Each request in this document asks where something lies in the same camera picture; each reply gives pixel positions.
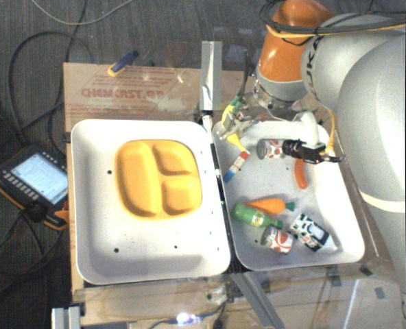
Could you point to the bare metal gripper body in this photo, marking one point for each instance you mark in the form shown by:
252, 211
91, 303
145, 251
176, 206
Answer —
263, 103

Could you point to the black cylinder on white bracket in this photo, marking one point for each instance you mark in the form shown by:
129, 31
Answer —
307, 149

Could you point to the white plastic tray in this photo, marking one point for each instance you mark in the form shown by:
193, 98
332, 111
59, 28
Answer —
271, 183
138, 245

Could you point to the green bottle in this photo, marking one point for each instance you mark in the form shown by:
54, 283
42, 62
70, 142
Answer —
252, 217

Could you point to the red white blue packet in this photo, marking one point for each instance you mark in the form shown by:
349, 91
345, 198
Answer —
237, 164

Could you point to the red and white can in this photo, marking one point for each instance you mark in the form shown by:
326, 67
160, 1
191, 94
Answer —
271, 149
277, 240

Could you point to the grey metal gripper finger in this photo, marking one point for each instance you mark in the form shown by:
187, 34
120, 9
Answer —
240, 126
224, 133

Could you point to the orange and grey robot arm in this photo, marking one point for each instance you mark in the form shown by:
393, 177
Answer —
367, 122

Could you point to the orange divided plate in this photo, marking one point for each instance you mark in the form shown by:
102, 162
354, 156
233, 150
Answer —
158, 178

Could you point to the brown cardboard board red print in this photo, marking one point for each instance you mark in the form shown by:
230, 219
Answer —
127, 94

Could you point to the orange carrot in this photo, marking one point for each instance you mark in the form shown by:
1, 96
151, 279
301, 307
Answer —
268, 205

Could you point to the orange sausage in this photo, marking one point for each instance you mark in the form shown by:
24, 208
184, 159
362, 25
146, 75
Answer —
301, 175

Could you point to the black and white carton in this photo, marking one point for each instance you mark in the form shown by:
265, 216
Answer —
309, 232

